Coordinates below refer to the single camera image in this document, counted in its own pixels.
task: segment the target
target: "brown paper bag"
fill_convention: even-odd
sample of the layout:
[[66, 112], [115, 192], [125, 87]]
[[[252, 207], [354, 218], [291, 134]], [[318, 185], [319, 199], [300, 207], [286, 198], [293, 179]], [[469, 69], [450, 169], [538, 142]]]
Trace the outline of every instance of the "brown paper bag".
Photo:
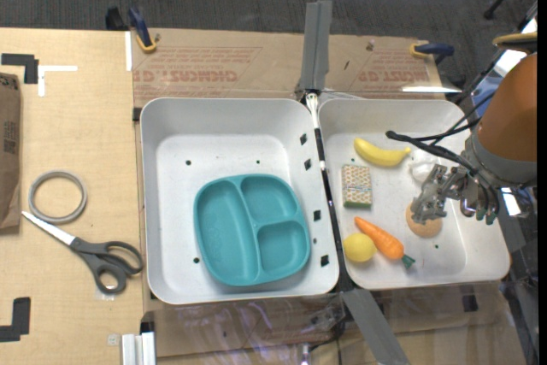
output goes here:
[[0, 73], [0, 228], [19, 225], [21, 87], [13, 74]]

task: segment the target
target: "blue clamp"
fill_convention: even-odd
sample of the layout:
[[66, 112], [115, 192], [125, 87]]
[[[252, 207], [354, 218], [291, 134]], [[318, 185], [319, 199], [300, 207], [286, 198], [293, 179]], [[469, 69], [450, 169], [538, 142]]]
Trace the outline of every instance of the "blue clamp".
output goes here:
[[137, 30], [137, 43], [144, 52], [153, 52], [156, 50], [156, 42], [150, 38], [146, 23], [138, 9], [132, 7], [129, 9], [129, 22]]
[[454, 55], [454, 46], [444, 43], [411, 44], [410, 54], [417, 58], [425, 58], [428, 55], [437, 55], [435, 63], [439, 64], [446, 56]]

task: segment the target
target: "sponge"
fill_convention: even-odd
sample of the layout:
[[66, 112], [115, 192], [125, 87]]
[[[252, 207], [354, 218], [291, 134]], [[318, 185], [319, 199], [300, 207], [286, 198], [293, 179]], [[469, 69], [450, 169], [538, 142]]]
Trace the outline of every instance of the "sponge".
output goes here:
[[343, 165], [342, 196], [344, 207], [370, 207], [372, 205], [373, 186], [368, 167], [354, 164]]

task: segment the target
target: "metal ring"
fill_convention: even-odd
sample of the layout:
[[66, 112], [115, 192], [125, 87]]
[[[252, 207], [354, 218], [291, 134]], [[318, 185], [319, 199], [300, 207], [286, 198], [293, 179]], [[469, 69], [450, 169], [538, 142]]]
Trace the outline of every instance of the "metal ring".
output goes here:
[[[36, 195], [36, 190], [47, 180], [51, 180], [53, 178], [66, 178], [67, 180], [71, 180], [74, 182], [75, 185], [78, 186], [79, 192], [82, 195], [82, 198], [79, 202], [79, 206], [76, 207], [76, 210], [72, 213], [62, 216], [62, 217], [51, 217], [48, 215], [45, 215], [42, 213], [36, 205], [34, 205], [34, 197]], [[52, 224], [64, 224], [66, 222], [73, 221], [78, 216], [81, 215], [82, 211], [84, 211], [85, 205], [87, 204], [87, 190], [85, 189], [84, 182], [75, 174], [68, 172], [66, 170], [52, 170], [49, 172], [46, 172], [45, 174], [41, 174], [39, 177], [37, 177], [34, 182], [31, 184], [31, 188], [28, 191], [28, 208], [32, 211], [32, 213], [37, 216], [38, 218], [52, 223]]]

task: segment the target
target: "blue tray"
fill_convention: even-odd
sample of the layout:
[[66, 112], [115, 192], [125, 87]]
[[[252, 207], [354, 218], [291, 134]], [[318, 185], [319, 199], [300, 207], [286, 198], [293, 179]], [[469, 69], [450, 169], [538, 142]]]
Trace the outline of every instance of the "blue tray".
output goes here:
[[194, 226], [207, 269], [230, 286], [283, 279], [309, 259], [309, 231], [298, 199], [272, 175], [211, 181], [197, 193]]

